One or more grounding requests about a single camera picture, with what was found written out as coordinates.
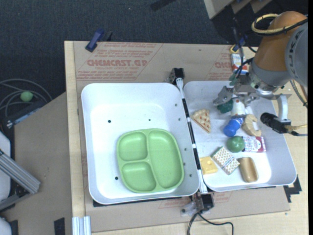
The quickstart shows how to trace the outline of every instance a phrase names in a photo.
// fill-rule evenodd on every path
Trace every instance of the blue clip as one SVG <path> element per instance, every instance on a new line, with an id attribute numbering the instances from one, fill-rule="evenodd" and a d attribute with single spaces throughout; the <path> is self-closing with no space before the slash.
<path id="1" fill-rule="evenodd" d="M 104 36 L 104 29 L 97 29 L 93 38 L 89 42 L 89 44 L 86 46 L 86 50 L 93 52 L 94 49 L 97 47 L 97 42 L 100 41 Z"/>

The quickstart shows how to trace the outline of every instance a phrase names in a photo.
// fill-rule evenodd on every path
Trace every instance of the green round object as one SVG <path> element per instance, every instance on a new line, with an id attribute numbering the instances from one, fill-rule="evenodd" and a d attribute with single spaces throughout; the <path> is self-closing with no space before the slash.
<path id="1" fill-rule="evenodd" d="M 217 109 L 222 113 L 230 112 L 233 109 L 234 101 L 229 100 L 225 104 L 221 104 L 217 106 Z"/>
<path id="2" fill-rule="evenodd" d="M 34 94 L 29 92 L 29 91 L 25 91 L 21 93 L 20 99 L 23 102 L 30 102 L 33 99 Z"/>
<path id="3" fill-rule="evenodd" d="M 234 136 L 227 140 L 227 148 L 231 152 L 240 152 L 245 148 L 244 139 L 240 136 Z"/>

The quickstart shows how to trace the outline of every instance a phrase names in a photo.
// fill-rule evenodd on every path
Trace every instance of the blue object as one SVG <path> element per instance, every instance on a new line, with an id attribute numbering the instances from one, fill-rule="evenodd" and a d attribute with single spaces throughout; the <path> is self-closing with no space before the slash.
<path id="1" fill-rule="evenodd" d="M 227 126 L 224 127 L 223 132 L 228 137 L 233 137 L 236 135 L 237 130 L 241 127 L 244 123 L 243 118 L 232 118 Z"/>
<path id="2" fill-rule="evenodd" d="M 97 47 L 97 42 L 100 41 L 104 36 L 104 29 L 97 29 L 96 32 L 94 33 L 93 38 L 89 42 L 89 44 L 86 46 L 86 50 L 93 52 L 94 49 Z"/>

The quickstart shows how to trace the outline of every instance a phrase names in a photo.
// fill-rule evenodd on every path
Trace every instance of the green divided plate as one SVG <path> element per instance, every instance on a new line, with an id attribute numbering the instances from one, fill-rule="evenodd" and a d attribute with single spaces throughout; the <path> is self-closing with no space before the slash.
<path id="1" fill-rule="evenodd" d="M 117 161 L 125 186 L 133 192 L 171 190 L 184 178 L 176 139 L 163 129 L 123 134 L 117 141 Z"/>

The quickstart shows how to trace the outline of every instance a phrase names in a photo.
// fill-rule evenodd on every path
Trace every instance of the dark floor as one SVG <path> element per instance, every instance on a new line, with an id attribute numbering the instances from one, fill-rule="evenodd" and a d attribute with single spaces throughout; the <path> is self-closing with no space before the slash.
<path id="1" fill-rule="evenodd" d="M 0 0 L 0 81 L 28 79 L 55 98 L 66 90 L 64 41 L 89 41 L 99 27 L 117 42 L 233 44 L 234 17 L 246 32 L 260 15 L 308 14 L 308 4 L 274 0 L 257 14 L 247 5 L 236 15 L 228 6 L 210 20 L 203 0 Z M 249 41 L 258 46 L 260 38 Z M 10 92 L 0 87 L 0 102 Z"/>

